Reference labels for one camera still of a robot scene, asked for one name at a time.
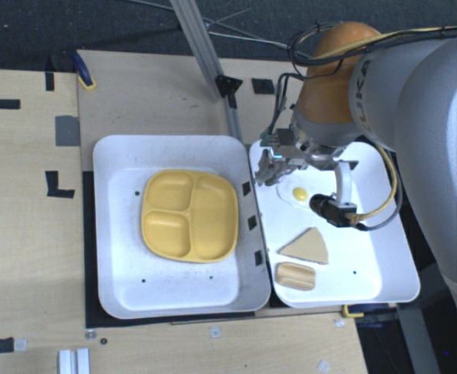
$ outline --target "yellow divided bowl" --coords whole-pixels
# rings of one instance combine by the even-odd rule
[[[203,171],[166,170],[147,182],[142,202],[142,237],[165,258],[213,263],[237,243],[237,194],[223,177]]]

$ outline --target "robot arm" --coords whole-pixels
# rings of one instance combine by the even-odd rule
[[[324,28],[314,56],[303,57],[299,45]],[[279,80],[257,183],[272,186],[312,166],[335,170],[343,184],[348,171],[341,154],[359,136],[396,153],[411,206],[457,305],[457,27],[381,35],[361,23],[327,24],[295,37],[289,50],[293,64],[308,70],[298,76],[303,87],[289,128],[274,130],[285,103],[280,83],[291,76]],[[400,188],[397,175],[391,178],[392,191]],[[344,196],[313,196],[310,208],[337,227],[366,229]]]

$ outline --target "dark floor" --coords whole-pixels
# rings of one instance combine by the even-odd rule
[[[168,0],[144,0],[169,5]],[[197,0],[203,16],[221,19],[259,37],[286,43],[315,21],[356,20],[381,32],[457,25],[457,0]],[[216,31],[234,34],[218,27]],[[218,56],[286,60],[267,44],[213,36]],[[190,55],[175,15],[163,8],[116,0],[0,0],[0,69],[45,70],[51,56],[58,70],[72,71],[76,49]],[[434,258],[410,207],[402,219],[418,270]],[[423,311],[442,373],[457,373],[457,312],[449,295]],[[399,322],[378,328],[359,324],[371,374],[413,372]]]

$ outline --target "toy bread slice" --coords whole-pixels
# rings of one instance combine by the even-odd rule
[[[328,249],[325,246],[322,234],[317,228],[308,229],[296,240],[285,245],[279,253],[291,258],[315,262],[322,265],[327,265],[329,263]]]
[[[284,287],[309,291],[315,288],[315,270],[297,263],[279,263],[275,280]]]

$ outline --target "yellow compartment dish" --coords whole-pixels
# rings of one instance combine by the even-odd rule
[[[147,182],[142,202],[145,245],[165,258],[213,263],[237,243],[237,194],[223,177],[203,171],[160,171]]]

